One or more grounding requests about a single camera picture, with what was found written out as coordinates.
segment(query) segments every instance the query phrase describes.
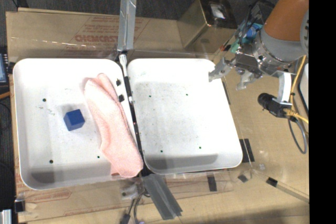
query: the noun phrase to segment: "pink towel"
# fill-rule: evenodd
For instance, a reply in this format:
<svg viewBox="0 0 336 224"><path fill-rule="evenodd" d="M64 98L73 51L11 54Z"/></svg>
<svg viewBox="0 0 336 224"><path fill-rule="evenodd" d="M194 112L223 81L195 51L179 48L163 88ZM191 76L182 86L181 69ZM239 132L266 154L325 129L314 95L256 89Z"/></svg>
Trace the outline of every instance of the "pink towel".
<svg viewBox="0 0 336 224"><path fill-rule="evenodd" d="M99 74L89 79L84 91L101 135L100 150L111 162L111 174L136 176L143 168L142 158L109 78Z"/></svg>

